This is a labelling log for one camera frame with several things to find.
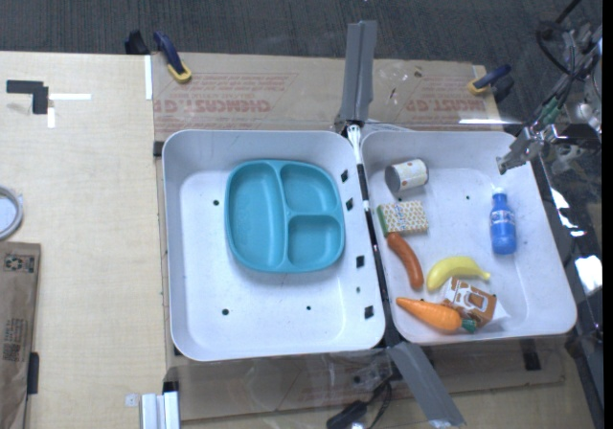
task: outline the sausage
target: sausage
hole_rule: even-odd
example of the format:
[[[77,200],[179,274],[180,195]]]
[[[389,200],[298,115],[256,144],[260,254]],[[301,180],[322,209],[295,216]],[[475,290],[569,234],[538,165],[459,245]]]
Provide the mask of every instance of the sausage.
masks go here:
[[[402,261],[409,275],[411,286],[415,289],[420,289],[423,286],[423,271],[421,270],[420,260],[415,255],[415,252],[413,252],[411,246],[398,232],[388,234],[387,244]]]

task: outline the orange carrot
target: orange carrot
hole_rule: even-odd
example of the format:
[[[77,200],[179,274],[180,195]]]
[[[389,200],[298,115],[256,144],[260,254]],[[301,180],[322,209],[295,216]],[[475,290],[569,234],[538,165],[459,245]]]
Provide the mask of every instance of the orange carrot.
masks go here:
[[[420,260],[415,255],[415,252],[413,252],[411,246],[398,232],[388,234],[387,244],[402,261],[409,275],[411,286],[415,289],[420,289],[423,286],[423,271],[421,270]]]
[[[469,332],[475,331],[474,320],[464,320],[460,313],[449,306],[409,298],[396,298],[396,304],[432,327],[447,331],[463,327]]]

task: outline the yellow banana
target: yellow banana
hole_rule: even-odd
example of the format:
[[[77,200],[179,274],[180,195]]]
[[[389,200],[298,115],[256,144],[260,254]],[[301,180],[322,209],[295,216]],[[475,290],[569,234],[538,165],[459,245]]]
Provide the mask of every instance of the yellow banana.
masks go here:
[[[484,271],[470,257],[453,256],[439,260],[432,266],[425,280],[426,287],[432,291],[441,287],[445,281],[452,277],[480,277],[488,280],[489,272]]]

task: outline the can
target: can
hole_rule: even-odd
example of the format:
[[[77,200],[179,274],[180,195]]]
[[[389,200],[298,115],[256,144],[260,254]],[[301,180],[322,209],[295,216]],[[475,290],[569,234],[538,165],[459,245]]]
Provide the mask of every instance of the can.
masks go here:
[[[390,165],[385,169],[385,183],[391,192],[423,186],[428,182],[428,178],[428,167],[419,158]]]

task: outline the light wood surface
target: light wood surface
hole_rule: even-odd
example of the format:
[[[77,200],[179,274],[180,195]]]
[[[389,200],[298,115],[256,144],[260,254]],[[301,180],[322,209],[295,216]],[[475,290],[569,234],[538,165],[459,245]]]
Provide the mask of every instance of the light wood surface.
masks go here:
[[[30,98],[0,91],[0,182],[23,194],[11,238],[40,243],[34,349],[38,394],[30,429],[137,428],[130,394],[160,393],[166,373],[152,102],[140,56],[0,53],[0,79],[43,81],[56,127]],[[563,382],[456,394],[468,427],[591,427],[579,376]],[[324,427],[334,410],[231,418],[186,427]],[[430,427],[413,399],[393,402],[377,427]]]

